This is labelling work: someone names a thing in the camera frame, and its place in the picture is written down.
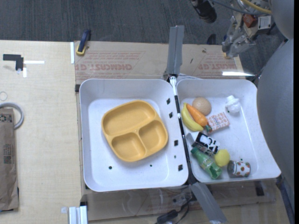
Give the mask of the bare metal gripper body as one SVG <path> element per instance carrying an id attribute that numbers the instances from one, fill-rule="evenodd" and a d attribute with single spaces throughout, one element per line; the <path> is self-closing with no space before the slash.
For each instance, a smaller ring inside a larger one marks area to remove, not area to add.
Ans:
<path id="1" fill-rule="evenodd" d="M 240 12 L 233 12 L 236 28 L 249 38 L 256 39 L 259 35 L 268 33 L 273 25 L 273 18 L 271 14 L 264 13 L 256 9 L 260 7 L 264 10 L 270 10 L 269 0 L 248 0 L 251 5 L 242 0 L 231 0 L 230 5 L 240 10 Z"/>

